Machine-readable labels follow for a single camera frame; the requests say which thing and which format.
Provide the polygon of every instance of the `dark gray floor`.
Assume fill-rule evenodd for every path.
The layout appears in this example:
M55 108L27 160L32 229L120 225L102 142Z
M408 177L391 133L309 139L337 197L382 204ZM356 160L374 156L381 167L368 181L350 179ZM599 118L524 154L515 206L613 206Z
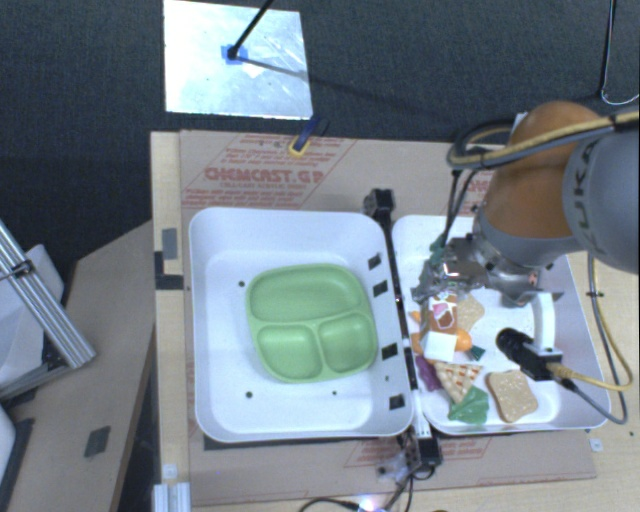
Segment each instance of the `dark gray floor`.
M261 5L260 0L219 2ZM301 12L332 136L451 140L541 102L609 109L608 0L279 0ZM612 96L638 91L640 3L618 2ZM160 0L0 2L0 219L60 271L150 218L149 132L295 133L301 123L167 114Z

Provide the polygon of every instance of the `bread slice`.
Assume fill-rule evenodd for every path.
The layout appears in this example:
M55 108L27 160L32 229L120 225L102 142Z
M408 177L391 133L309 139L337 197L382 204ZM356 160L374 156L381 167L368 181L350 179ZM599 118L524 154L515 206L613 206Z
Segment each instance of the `bread slice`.
M506 423L518 421L538 409L538 400L520 370L490 373L487 386L498 404L498 414Z
M464 400L482 370L482 366L478 365L452 364L442 361L436 361L434 366L442 387L457 404Z

